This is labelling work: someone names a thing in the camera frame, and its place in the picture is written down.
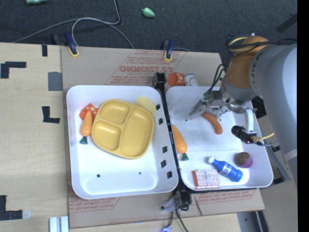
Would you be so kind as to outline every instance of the toy carrot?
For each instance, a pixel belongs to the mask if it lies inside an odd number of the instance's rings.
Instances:
[[[91,135],[92,123],[97,115],[97,112],[98,109],[90,103],[79,114],[80,118],[83,120],[80,129],[80,133],[83,136],[80,143],[83,145],[88,144],[87,137]]]
[[[221,127],[219,121],[215,118],[215,116],[213,116],[212,114],[210,114],[208,112],[203,112],[202,116],[203,116],[203,118],[207,119],[211,123],[216,134],[222,134],[222,132],[223,132],[222,127]]]
[[[175,140],[175,146],[178,153],[183,155],[182,160],[189,160],[186,152],[188,150],[188,146],[181,135],[180,131],[177,129],[175,125],[173,125],[173,134],[174,134],[174,140]]]

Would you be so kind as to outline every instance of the white bottle cap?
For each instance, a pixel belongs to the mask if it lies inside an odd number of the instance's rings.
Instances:
[[[209,163],[209,164],[212,164],[213,161],[214,161],[214,157],[209,157],[209,158],[208,158],[208,163]]]

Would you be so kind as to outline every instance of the yellow plate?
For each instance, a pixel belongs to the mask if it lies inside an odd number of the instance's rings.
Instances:
[[[108,100],[98,110],[91,135],[100,149],[136,159],[146,153],[154,128],[149,111],[126,101]]]

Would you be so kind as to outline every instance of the tin can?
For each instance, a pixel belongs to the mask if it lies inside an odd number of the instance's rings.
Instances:
[[[198,86],[197,76],[193,73],[185,75],[184,77],[184,85],[185,86]]]

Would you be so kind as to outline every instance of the brown sausage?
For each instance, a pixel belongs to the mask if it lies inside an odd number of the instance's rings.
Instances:
[[[221,127],[219,121],[212,114],[210,114],[208,112],[203,112],[202,116],[203,116],[203,118],[207,119],[211,123],[216,134],[218,134],[218,135],[222,134],[222,132],[223,132],[222,127]]]

